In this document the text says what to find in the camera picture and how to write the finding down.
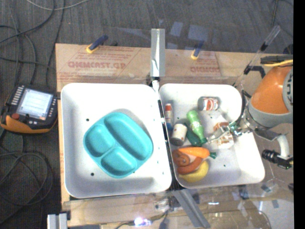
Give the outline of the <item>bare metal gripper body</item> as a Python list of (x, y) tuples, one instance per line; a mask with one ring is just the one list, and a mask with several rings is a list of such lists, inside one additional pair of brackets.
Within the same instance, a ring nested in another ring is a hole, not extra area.
[(242, 116), (238, 118), (232, 125), (232, 134), (240, 136), (246, 133), (253, 132), (258, 126), (258, 123), (251, 117)]

